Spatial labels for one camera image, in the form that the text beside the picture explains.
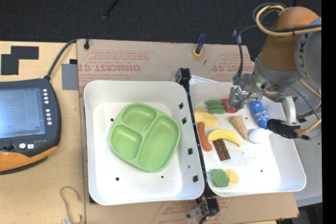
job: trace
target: cardboard box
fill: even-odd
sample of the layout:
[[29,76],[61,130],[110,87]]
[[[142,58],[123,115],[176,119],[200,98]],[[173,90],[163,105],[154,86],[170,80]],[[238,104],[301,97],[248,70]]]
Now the cardboard box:
[[[193,55],[196,44],[164,42],[77,40],[83,172],[87,223],[192,223],[186,213],[197,206],[196,200],[144,202],[102,206],[90,202],[88,190],[86,127],[83,90],[93,80],[172,81],[179,68],[189,68],[192,75],[215,81],[231,82],[239,68],[236,45],[205,44],[200,57]],[[251,73],[253,65],[243,46],[244,69]],[[246,223],[298,217],[293,193],[257,194],[218,197],[220,212],[206,223]]]

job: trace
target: screen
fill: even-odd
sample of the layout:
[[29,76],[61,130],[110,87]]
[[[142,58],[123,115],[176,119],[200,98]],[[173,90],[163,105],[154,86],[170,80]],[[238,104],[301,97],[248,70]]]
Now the screen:
[[39,87],[0,90],[0,138],[44,133]]

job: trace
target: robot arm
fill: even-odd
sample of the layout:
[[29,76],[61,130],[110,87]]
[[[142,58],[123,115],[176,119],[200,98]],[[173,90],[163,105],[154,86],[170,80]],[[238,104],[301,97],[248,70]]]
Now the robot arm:
[[[264,27],[260,18],[280,11],[272,28]],[[284,8],[266,5],[256,13],[255,22],[268,36],[257,57],[252,74],[243,74],[232,87],[227,106],[240,110],[249,100],[267,97],[281,102],[286,121],[270,119],[270,130],[287,138],[302,136],[296,124],[294,100],[282,93],[302,78],[321,89],[321,17],[304,7]]]

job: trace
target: green divided plate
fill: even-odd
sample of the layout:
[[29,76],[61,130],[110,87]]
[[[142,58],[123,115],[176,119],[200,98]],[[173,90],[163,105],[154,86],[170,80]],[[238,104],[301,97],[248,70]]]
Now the green divided plate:
[[127,105],[110,132],[110,146],[135,167],[158,172],[167,167],[181,138],[180,125],[168,114],[143,103]]

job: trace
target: toy sausage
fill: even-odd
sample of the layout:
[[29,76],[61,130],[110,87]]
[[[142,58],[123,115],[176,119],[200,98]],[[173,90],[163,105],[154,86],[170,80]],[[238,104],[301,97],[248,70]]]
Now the toy sausage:
[[205,151],[210,151],[212,149],[212,146],[205,136],[205,124],[204,124],[204,122],[199,122],[197,124],[197,130],[198,130],[199,139],[200,139],[202,148]]

